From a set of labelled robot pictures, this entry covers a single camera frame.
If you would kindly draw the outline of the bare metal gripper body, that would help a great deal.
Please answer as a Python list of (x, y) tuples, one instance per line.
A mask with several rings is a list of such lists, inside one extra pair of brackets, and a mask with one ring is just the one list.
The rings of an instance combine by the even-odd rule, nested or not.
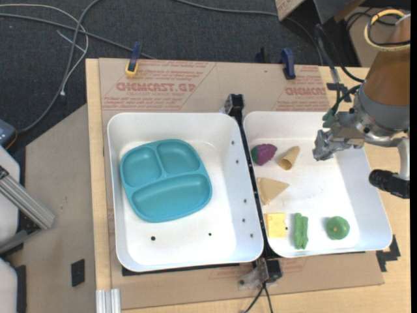
[(398, 134), (409, 129), (408, 110), (350, 110), (328, 111), (328, 142), (337, 150), (361, 148), (365, 143), (381, 147), (395, 147)]

